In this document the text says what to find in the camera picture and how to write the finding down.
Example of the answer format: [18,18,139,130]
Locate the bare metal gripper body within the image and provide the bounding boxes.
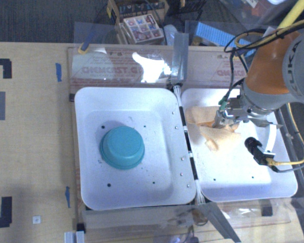
[220,97,272,124]

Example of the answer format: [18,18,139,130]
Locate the orange cloth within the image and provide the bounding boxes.
[185,105,242,152]

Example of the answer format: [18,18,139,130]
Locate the white plastic tray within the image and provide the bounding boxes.
[74,86,197,211]
[180,88,299,203]

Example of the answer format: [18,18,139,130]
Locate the brown cardboard board red print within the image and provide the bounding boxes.
[67,46,298,234]

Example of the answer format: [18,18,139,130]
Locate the teal bowl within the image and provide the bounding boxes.
[99,126,146,171]

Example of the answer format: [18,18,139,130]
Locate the black cylinder on white bracket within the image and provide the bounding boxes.
[244,123,278,166]

